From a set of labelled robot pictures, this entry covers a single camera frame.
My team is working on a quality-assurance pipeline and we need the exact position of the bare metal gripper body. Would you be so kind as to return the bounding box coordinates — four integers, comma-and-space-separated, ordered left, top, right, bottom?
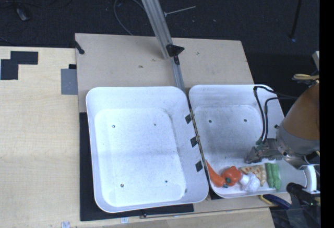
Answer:
260, 138, 306, 170

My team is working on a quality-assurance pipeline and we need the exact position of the white garlic bulb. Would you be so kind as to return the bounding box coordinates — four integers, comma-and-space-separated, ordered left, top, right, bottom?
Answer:
239, 172, 261, 194

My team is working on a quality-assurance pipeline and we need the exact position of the green asparagus bunch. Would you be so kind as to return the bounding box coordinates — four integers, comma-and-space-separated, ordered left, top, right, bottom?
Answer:
264, 162, 282, 191

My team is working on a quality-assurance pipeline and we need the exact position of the orange carrot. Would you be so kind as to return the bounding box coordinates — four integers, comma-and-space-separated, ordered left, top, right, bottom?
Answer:
205, 160, 228, 188

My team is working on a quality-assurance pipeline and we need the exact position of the orange bell pepper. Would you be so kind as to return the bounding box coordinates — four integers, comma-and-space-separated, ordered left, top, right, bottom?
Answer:
221, 165, 242, 187

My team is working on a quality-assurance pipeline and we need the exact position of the brown cardboard board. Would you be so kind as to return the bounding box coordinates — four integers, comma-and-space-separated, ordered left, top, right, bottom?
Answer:
75, 33, 292, 222

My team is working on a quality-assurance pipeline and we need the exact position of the white plastic tray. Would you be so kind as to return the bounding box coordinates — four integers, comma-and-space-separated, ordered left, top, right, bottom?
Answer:
85, 86, 210, 214
188, 83, 309, 199

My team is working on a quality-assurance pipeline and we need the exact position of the black cylinder on white bracket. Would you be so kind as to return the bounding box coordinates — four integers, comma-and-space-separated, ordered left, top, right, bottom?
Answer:
286, 164, 320, 205

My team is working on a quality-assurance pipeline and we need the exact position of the pizza slice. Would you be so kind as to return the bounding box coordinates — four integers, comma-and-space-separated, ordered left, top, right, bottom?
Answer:
239, 164, 267, 186

